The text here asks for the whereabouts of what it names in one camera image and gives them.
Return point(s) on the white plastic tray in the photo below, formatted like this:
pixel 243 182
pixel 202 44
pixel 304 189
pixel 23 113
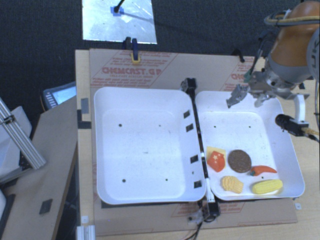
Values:
pixel 142 146
pixel 237 134

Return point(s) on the thin black and white rod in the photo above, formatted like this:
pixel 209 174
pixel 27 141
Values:
pixel 200 144

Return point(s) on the brown round biscuit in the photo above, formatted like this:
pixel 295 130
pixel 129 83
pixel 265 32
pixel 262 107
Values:
pixel 239 161

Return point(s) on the orange red chili pepper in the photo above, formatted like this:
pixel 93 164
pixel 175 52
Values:
pixel 265 169

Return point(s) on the orange red toy carton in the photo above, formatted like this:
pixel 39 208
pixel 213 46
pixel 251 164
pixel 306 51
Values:
pixel 216 162

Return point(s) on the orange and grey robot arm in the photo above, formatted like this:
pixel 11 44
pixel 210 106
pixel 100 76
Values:
pixel 290 46

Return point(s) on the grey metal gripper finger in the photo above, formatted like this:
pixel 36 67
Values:
pixel 261 100
pixel 236 96

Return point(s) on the yellow ridged chip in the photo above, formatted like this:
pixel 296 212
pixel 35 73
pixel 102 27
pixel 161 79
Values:
pixel 232 184

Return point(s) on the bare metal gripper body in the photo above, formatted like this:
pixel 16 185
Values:
pixel 268 84

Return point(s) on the yellow corn cob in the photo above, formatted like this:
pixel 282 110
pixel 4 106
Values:
pixel 267 186

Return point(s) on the brown cardboard board red print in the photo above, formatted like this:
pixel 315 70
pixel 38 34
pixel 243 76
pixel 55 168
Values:
pixel 160 69

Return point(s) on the black cylinder on white bracket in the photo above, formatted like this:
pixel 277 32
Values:
pixel 295 120

